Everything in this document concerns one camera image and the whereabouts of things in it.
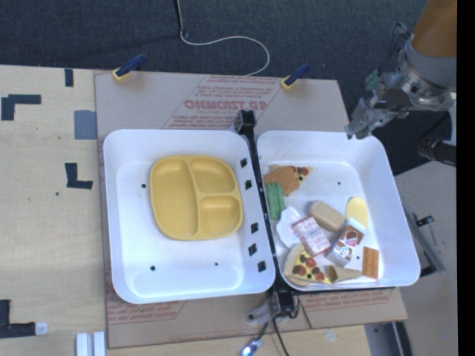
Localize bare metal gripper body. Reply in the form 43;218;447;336
367;70;456;121

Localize small toy pizza slice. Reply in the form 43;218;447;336
293;165;314;182

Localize white plastic tray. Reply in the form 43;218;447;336
255;129;422;292
102;128;277;306

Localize pale yellow oval slice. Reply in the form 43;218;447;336
344;196;370;230

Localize tan toy bread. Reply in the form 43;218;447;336
307;200;346;233

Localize thin black rod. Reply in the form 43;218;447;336
244;123;286;297

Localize green toy beans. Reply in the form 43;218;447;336
265;182;286;221

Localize brown and white carton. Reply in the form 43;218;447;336
325;217;366;268

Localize red and white carton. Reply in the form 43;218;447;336
290;216;332;258

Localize white toy fried egg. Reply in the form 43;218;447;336
275;206;303;248

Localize orange toy biscuit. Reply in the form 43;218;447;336
361;246;381;281

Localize tan toy wedge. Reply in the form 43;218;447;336
324;264;362;285

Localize large toy pizza slice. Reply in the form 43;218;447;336
282;243;333;288

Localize yellow divided plate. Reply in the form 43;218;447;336
148;154;245;242

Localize brown cardboard board red print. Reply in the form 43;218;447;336
94;70;409;349

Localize black cylinder on white bracket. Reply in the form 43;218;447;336
416;102;458;168

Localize black block with thin wires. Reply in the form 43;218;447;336
235;109;258;136
275;290;299;317

